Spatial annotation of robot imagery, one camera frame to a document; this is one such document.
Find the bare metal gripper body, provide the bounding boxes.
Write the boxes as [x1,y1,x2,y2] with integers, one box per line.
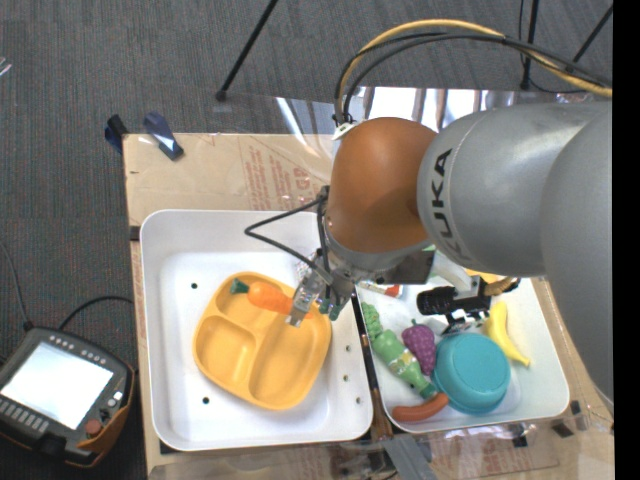
[312,256,370,303]

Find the green grapes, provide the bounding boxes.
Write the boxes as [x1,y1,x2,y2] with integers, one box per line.
[360,301,385,342]

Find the orange carrot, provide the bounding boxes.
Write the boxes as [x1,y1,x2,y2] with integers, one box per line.
[229,277,315,320]

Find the white and red packet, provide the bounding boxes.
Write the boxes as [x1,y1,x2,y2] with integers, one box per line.
[356,279,404,300]

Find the yellow divided plate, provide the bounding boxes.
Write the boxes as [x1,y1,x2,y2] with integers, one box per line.
[191,270,334,412]

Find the green plastic bottle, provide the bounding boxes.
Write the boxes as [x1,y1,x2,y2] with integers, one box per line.
[371,329,439,401]

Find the purple grapes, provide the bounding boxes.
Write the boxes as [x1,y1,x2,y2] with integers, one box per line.
[400,318,438,377]

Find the brown sausage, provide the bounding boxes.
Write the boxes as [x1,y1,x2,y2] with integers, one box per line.
[390,392,451,424]

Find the white plastic tray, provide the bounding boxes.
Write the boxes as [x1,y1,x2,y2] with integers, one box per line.
[139,209,376,453]
[351,266,572,436]

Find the teal bowl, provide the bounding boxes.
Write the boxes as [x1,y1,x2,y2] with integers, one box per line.
[430,332,513,416]

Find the brown cardboard board red print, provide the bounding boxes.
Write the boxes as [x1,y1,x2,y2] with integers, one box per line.
[122,132,614,480]

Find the yellow banana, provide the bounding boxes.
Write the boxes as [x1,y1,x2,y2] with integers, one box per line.
[481,300,533,369]

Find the black tripod stand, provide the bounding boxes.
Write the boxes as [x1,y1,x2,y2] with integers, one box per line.
[215,0,292,103]
[518,0,614,93]

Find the black cylinder on white bracket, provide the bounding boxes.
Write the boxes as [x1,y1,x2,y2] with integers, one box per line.
[415,254,494,337]

